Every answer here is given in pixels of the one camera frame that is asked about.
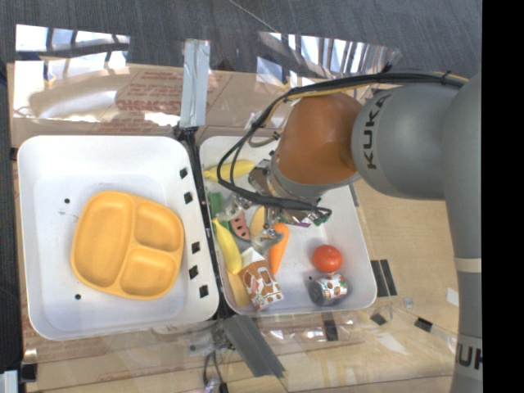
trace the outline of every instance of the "toy banana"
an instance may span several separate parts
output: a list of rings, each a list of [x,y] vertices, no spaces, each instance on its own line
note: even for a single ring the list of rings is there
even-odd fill
[[[233,235],[220,224],[216,217],[211,221],[215,225],[216,238],[219,241],[220,250],[224,254],[226,268],[230,273],[239,273],[242,269],[242,257]]]
[[[237,160],[235,162],[235,167],[233,169],[233,177],[237,178],[243,174],[251,172],[251,169],[255,167],[255,163],[250,160]],[[217,175],[218,167],[210,167],[209,169],[204,170],[204,178],[212,180],[213,182],[218,182],[219,177]],[[226,163],[220,168],[220,175],[222,179],[229,179],[229,172],[231,171],[231,163]]]

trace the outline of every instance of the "toy carrot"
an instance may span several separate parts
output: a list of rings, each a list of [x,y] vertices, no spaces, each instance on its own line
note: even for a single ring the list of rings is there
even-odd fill
[[[283,233],[283,239],[269,248],[269,270],[275,275],[282,262],[287,241],[289,240],[289,228],[285,223],[275,223],[273,228],[276,232]]]

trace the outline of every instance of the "tin can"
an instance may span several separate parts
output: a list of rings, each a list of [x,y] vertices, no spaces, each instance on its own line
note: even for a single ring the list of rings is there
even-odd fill
[[[330,305],[347,295],[347,281],[339,273],[330,273],[312,281],[308,293],[316,305]]]

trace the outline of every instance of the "yellow plate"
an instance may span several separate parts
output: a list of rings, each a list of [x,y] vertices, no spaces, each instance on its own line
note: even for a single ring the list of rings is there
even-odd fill
[[[174,285],[183,239],[181,219],[166,206],[127,192],[99,192],[80,215],[71,265],[92,288],[152,300]]]

